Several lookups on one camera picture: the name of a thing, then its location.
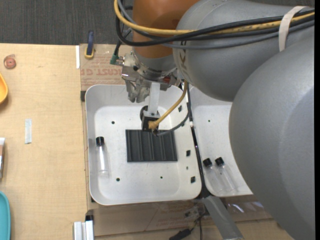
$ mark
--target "gray metal bar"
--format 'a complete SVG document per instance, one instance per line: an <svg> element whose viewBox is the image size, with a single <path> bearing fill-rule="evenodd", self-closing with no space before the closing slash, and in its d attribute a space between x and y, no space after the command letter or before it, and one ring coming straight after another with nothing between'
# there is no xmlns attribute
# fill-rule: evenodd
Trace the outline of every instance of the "gray metal bar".
<svg viewBox="0 0 320 240"><path fill-rule="evenodd" d="M232 220L226 207L219 197L208 196L202 199L203 204L209 211L214 224L224 240L241 240L244 239L235 222Z"/></svg>

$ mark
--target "wooden table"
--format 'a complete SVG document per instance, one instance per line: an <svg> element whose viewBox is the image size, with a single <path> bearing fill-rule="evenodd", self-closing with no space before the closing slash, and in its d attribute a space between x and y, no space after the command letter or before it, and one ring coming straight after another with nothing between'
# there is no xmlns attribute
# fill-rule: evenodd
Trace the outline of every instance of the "wooden table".
<svg viewBox="0 0 320 240"><path fill-rule="evenodd" d="M9 199L11 240L71 240L84 221L87 190L80 70L75 46L0 44L0 60L15 54L16 67L0 72L9 89L0 105L0 137L6 138L0 191ZM25 119L32 142L25 144ZM272 219L237 222L247 240L289 240ZM162 240L177 230L99 237ZM186 240L199 239L196 229ZM215 226L203 239L220 239Z"/></svg>

